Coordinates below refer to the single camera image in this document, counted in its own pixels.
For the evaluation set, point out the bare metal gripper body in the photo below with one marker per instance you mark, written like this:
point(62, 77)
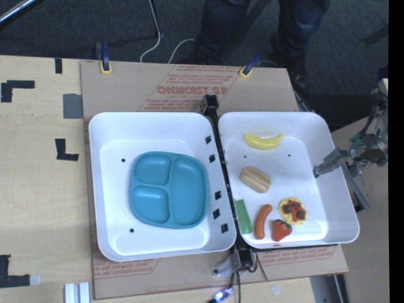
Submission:
point(374, 155)

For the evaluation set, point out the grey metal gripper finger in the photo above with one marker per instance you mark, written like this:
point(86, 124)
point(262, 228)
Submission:
point(329, 163)

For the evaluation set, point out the white plastic tray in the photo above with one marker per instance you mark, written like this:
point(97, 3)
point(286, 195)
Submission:
point(315, 207)
point(113, 245)

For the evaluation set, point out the yellow spaghetti with meatballs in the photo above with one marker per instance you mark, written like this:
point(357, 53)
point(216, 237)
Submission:
point(293, 211)

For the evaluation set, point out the yellow banana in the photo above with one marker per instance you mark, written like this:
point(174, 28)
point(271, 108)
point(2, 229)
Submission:
point(262, 142)

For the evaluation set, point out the tan bread bun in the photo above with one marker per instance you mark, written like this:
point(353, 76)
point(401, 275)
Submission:
point(255, 179)

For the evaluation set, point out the red strawberry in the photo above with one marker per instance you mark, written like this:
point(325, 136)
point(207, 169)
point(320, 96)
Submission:
point(281, 230)

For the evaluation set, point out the orange sausage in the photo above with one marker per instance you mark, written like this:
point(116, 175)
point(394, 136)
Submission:
point(262, 221)

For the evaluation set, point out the green rectangular stick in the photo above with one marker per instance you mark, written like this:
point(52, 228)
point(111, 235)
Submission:
point(244, 216)

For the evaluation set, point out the thin black rod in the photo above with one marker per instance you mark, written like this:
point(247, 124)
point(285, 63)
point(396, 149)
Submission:
point(222, 159)

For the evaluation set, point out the blue divided plate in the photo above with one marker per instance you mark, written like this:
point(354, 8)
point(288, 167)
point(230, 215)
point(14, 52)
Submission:
point(186, 188)

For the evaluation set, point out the person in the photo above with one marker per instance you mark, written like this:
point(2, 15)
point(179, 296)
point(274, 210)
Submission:
point(227, 21)

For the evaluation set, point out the brown cardboard board red print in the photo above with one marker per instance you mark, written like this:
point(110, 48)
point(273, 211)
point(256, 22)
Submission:
point(126, 87)

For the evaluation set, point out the white block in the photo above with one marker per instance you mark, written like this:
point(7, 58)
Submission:
point(84, 293)
point(70, 293)

